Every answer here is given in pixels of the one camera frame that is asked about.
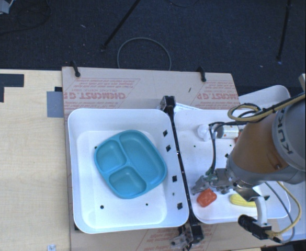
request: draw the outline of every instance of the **white plastic platform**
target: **white plastic platform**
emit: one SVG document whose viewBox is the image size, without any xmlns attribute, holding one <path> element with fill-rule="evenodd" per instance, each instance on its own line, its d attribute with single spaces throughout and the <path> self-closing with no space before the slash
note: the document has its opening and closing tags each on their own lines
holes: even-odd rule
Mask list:
<svg viewBox="0 0 306 251">
<path fill-rule="evenodd" d="M 156 109 L 77 109 L 68 118 L 76 226 L 89 234 L 178 227 L 189 217 L 170 119 Z M 95 147 L 125 130 L 144 133 L 167 165 L 167 176 L 149 192 L 117 197 L 94 163 Z"/>
<path fill-rule="evenodd" d="M 200 138 L 197 129 L 202 124 L 218 121 L 232 121 L 227 115 L 227 110 L 182 110 L 175 115 L 179 149 L 189 190 L 201 175 L 205 175 L 205 172 L 212 164 L 212 142 L 211 140 L 204 141 Z M 230 154 L 234 145 L 233 139 L 216 139 L 216 168 L 226 167 L 227 158 L 225 154 Z M 275 181 L 268 183 L 276 190 L 286 207 L 290 209 L 290 202 L 286 192 Z M 266 201 L 267 217 L 269 219 L 279 219 L 287 216 L 279 199 L 265 184 L 256 186 L 254 190 L 263 196 L 270 195 L 270 198 Z M 237 206 L 229 201 L 229 196 L 234 193 L 235 191 L 233 190 L 230 190 L 225 195 L 217 193 L 217 199 L 207 207 L 202 207 L 197 203 L 197 197 L 200 193 L 196 195 L 190 194 L 194 215 L 206 224 L 236 222 L 242 214 L 256 218 L 256 208 Z"/>
</svg>

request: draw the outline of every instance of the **dark floor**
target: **dark floor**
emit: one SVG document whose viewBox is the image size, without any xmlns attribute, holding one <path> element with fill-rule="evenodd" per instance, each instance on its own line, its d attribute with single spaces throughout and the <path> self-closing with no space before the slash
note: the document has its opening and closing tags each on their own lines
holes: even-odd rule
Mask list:
<svg viewBox="0 0 306 251">
<path fill-rule="evenodd" d="M 71 60 L 78 67 L 201 66 L 232 74 L 239 95 L 273 85 L 302 92 L 306 0 L 289 7 L 288 0 L 140 0 L 107 42 L 135 1 L 15 0 L 0 15 L 0 69 L 60 70 Z"/>
</svg>

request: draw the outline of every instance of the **black stand leg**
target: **black stand leg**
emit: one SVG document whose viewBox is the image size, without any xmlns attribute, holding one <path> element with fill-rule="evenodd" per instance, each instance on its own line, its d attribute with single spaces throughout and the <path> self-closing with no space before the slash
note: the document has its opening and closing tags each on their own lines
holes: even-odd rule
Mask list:
<svg viewBox="0 0 306 251">
<path fill-rule="evenodd" d="M 286 31 L 287 31 L 287 25 L 288 25 L 288 21 L 289 21 L 289 13 L 290 13 L 291 7 L 292 7 L 291 0 L 288 0 L 288 3 L 286 5 L 287 10 L 286 10 L 286 13 L 285 13 L 283 33 L 282 33 L 282 37 L 280 39 L 280 46 L 279 46 L 278 55 L 276 56 L 276 59 L 278 60 L 279 64 L 282 63 L 282 51 L 283 51 L 283 45 L 284 45 L 285 35 L 286 35 Z"/>
<path fill-rule="evenodd" d="M 121 28 L 121 26 L 124 24 L 124 22 L 127 20 L 127 18 L 130 16 L 130 14 L 133 12 L 133 10 L 135 9 L 135 7 L 138 5 L 138 3 L 140 2 L 140 0 L 136 0 L 134 2 L 134 4 L 132 5 L 132 7 L 130 8 L 130 10 L 126 13 L 126 15 L 123 17 L 123 19 L 121 20 L 121 22 L 118 24 L 118 26 L 115 28 L 115 30 L 113 31 L 113 33 L 109 36 L 109 38 L 105 41 L 104 44 L 101 45 L 101 51 L 104 51 L 106 49 L 106 46 L 108 45 L 108 43 L 112 40 L 112 38 L 116 35 L 116 33 L 118 32 L 118 30 Z"/>
</svg>

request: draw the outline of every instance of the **yellow cable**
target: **yellow cable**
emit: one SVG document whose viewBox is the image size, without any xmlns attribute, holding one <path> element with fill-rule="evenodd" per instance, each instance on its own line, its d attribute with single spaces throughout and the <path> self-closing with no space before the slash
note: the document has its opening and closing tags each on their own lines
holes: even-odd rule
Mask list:
<svg viewBox="0 0 306 251">
<path fill-rule="evenodd" d="M 273 238 L 273 237 L 277 237 L 278 235 L 281 235 L 283 234 L 284 232 L 290 230 L 291 228 L 293 228 L 296 223 L 300 220 L 301 218 L 301 205 L 300 203 L 298 202 L 298 200 L 296 199 L 296 197 L 294 197 L 292 195 L 292 193 L 285 187 L 283 186 L 283 184 L 281 182 L 277 182 L 278 184 L 280 184 L 280 186 L 287 192 L 287 194 L 296 202 L 297 206 L 298 206 L 298 216 L 296 217 L 296 219 L 294 220 L 294 222 L 292 222 L 289 226 L 287 226 L 285 229 L 281 230 L 280 232 L 274 232 L 274 231 L 265 231 L 265 233 L 267 235 L 269 235 L 270 238 Z"/>
<path fill-rule="evenodd" d="M 231 108 L 227 115 L 229 118 L 235 120 L 235 121 L 244 121 L 244 122 L 254 122 L 254 121 L 258 121 L 261 118 L 267 117 L 268 115 L 272 114 L 273 112 L 276 112 L 280 109 L 285 108 L 288 105 L 294 104 L 302 99 L 305 99 L 305 93 L 302 93 L 301 95 L 297 96 L 296 98 L 293 99 L 289 99 L 287 102 L 278 105 L 277 107 L 273 107 L 272 110 L 267 110 L 267 111 L 262 111 L 262 113 L 260 111 L 258 111 L 258 109 L 255 106 L 251 106 L 251 105 L 247 105 L 247 104 L 241 104 L 241 105 L 237 105 L 233 108 Z M 233 115 L 234 111 L 239 110 L 239 109 L 243 109 L 243 108 L 249 108 L 252 109 L 254 111 L 258 111 L 258 113 L 256 113 L 253 116 L 249 116 L 249 117 L 235 117 Z"/>
</svg>

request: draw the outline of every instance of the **black bracket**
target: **black bracket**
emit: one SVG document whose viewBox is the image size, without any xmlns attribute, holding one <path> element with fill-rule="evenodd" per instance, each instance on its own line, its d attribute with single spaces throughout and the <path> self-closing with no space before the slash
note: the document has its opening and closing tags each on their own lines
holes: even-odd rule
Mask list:
<svg viewBox="0 0 306 251">
<path fill-rule="evenodd" d="M 202 82 L 206 82 L 205 71 L 204 71 L 204 69 L 203 69 L 201 66 L 199 66 L 199 67 L 196 69 L 196 72 L 200 73 L 201 81 L 202 81 Z"/>
<path fill-rule="evenodd" d="M 71 66 L 71 67 L 74 67 L 75 76 L 76 76 L 76 77 L 80 77 L 80 76 L 81 76 L 81 73 L 78 71 L 76 62 L 75 62 L 75 61 L 71 61 L 71 62 L 70 62 L 70 66 Z"/>
<path fill-rule="evenodd" d="M 192 243 L 194 244 L 194 243 L 199 243 L 202 239 L 204 239 L 204 235 L 203 235 L 201 226 L 198 224 L 199 221 L 196 218 L 196 216 L 195 216 L 195 214 L 192 210 L 190 192 L 189 192 L 188 183 L 187 183 L 185 172 L 184 172 L 182 157 L 180 155 L 176 126 L 175 126 L 175 122 L 174 122 L 174 108 L 175 108 L 175 106 L 176 106 L 176 100 L 175 100 L 174 96 L 164 96 L 163 99 L 160 102 L 160 109 L 162 111 L 164 111 L 166 114 L 169 115 L 170 121 L 172 123 L 175 145 L 176 145 L 176 151 L 177 151 L 177 156 L 178 156 L 178 162 L 179 162 L 180 170 L 182 172 L 182 178 L 183 178 L 185 193 L 186 193 L 188 206 L 189 206 L 189 219 L 188 219 L 188 221 L 189 221 L 189 224 L 190 224 L 190 229 L 192 231 L 192 237 L 193 237 Z"/>
<path fill-rule="evenodd" d="M 280 39 L 278 54 L 276 56 L 278 64 L 282 63 L 282 51 L 283 51 L 285 36 L 286 36 L 286 32 L 287 32 L 287 26 L 288 26 L 288 22 L 289 22 L 289 13 L 290 13 L 290 10 L 292 8 L 291 1 L 292 0 L 288 0 L 288 2 L 286 4 L 286 12 L 285 12 L 285 18 L 284 18 L 283 31 L 282 31 L 282 36 L 281 36 L 281 39 Z"/>
</svg>

